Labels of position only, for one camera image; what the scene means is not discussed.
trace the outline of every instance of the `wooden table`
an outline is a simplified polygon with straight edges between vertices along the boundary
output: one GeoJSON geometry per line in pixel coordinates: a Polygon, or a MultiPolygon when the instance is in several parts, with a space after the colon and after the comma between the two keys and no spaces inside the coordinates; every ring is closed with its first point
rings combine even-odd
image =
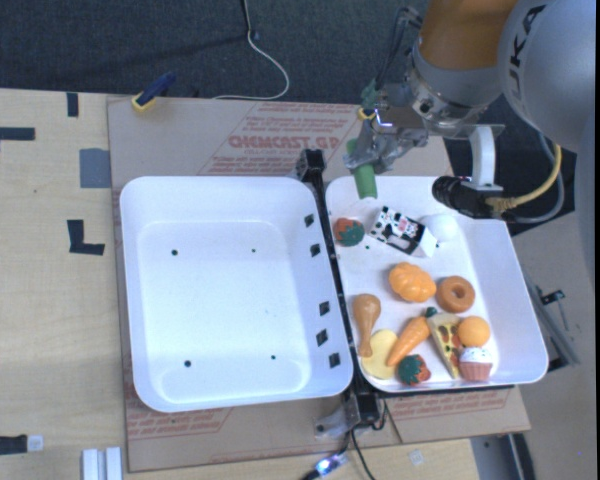
{"type": "MultiPolygon", "coordinates": [[[[0,436],[41,435],[44,449],[0,456],[0,479],[80,478],[81,451],[125,450],[111,190],[80,186],[79,151],[108,149],[106,95],[0,89],[0,436]],[[103,255],[71,254],[68,220],[103,255]]],[[[129,474],[125,478],[301,478],[323,457],[297,456],[129,474]]],[[[373,448],[376,478],[478,479],[468,439],[373,448]],[[418,450],[424,462],[412,461],[418,450]]],[[[355,454],[330,478],[366,478],[355,454]]]]}

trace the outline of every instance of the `kuka logo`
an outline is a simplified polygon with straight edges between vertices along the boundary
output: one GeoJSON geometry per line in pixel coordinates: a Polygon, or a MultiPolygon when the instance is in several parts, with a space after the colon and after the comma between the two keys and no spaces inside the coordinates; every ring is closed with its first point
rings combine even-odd
{"type": "Polygon", "coordinates": [[[529,9],[522,20],[522,30],[513,38],[513,55],[509,57],[509,78],[513,85],[511,94],[516,100],[518,100],[518,103],[523,108],[524,105],[522,103],[521,94],[522,90],[520,88],[520,72],[522,71],[521,66],[524,64],[522,52],[527,44],[527,39],[529,38],[529,33],[531,32],[531,25],[538,17],[538,14],[540,14],[545,7],[546,5],[539,5],[529,9]]]}

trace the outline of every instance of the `blue clamp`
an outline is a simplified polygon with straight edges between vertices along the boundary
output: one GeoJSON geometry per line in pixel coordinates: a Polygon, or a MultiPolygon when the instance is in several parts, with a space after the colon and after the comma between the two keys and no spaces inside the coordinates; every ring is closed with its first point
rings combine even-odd
{"type": "Polygon", "coordinates": [[[131,106],[137,112],[144,112],[156,102],[156,96],[164,96],[167,89],[176,81],[175,73],[169,71],[149,84],[144,91],[131,99],[131,106]]]}

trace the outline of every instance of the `toy pizza slice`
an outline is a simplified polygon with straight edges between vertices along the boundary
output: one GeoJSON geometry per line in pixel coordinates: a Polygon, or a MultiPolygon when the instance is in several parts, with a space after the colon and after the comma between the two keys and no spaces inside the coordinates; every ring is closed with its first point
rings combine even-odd
{"type": "Polygon", "coordinates": [[[458,337],[458,325],[461,320],[462,318],[453,313],[439,312],[427,318],[431,337],[436,343],[436,348],[447,370],[454,379],[460,375],[458,365],[463,346],[458,337]]]}

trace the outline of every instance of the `toy food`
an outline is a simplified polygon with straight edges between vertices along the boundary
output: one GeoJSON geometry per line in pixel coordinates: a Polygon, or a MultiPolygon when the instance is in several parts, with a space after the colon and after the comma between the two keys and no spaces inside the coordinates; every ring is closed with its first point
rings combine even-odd
{"type": "Polygon", "coordinates": [[[431,336],[435,341],[436,348],[449,370],[451,376],[456,379],[459,375],[458,363],[463,346],[458,337],[458,325],[461,318],[453,313],[439,313],[436,311],[427,318],[427,325],[431,336]]]}
{"type": "Polygon", "coordinates": [[[436,293],[436,283],[429,273],[406,261],[391,269],[389,284],[394,292],[408,302],[424,302],[436,293]]]}
{"type": "Polygon", "coordinates": [[[382,207],[369,235],[414,256],[431,257],[437,245],[436,237],[424,225],[388,206],[382,207]]]}
{"type": "Polygon", "coordinates": [[[462,313],[473,306],[476,292],[464,277],[449,276],[438,283],[436,300],[445,311],[462,313]]]}
{"type": "Polygon", "coordinates": [[[378,379],[386,380],[395,376],[396,367],[387,366],[387,356],[394,343],[398,339],[395,332],[389,329],[380,329],[371,336],[370,344],[373,354],[362,357],[360,363],[362,369],[369,375],[378,379]]]}
{"type": "Polygon", "coordinates": [[[369,357],[373,353],[369,340],[371,331],[380,316],[380,299],[370,293],[362,293],[353,299],[353,318],[360,332],[358,354],[369,357]]]}
{"type": "Polygon", "coordinates": [[[481,347],[491,337],[487,321],[479,316],[468,316],[458,326],[458,338],[465,347],[481,347]]]}
{"type": "Polygon", "coordinates": [[[398,341],[391,349],[391,354],[387,358],[387,366],[396,366],[416,346],[431,336],[431,331],[427,325],[427,315],[432,315],[435,312],[435,308],[428,308],[424,316],[417,316],[409,320],[400,333],[398,341]]]}
{"type": "Polygon", "coordinates": [[[438,242],[448,242],[458,234],[458,221],[448,213],[427,215],[421,220],[438,242]]]}
{"type": "Polygon", "coordinates": [[[420,354],[406,356],[398,365],[398,378],[408,386],[415,386],[431,378],[431,371],[420,354]]]}
{"type": "Polygon", "coordinates": [[[467,347],[460,355],[460,375],[467,380],[487,380],[493,359],[486,348],[467,347]]]}
{"type": "Polygon", "coordinates": [[[364,238],[364,226],[354,219],[341,217],[333,226],[336,241],[345,247],[351,247],[362,242],[364,238]]]}

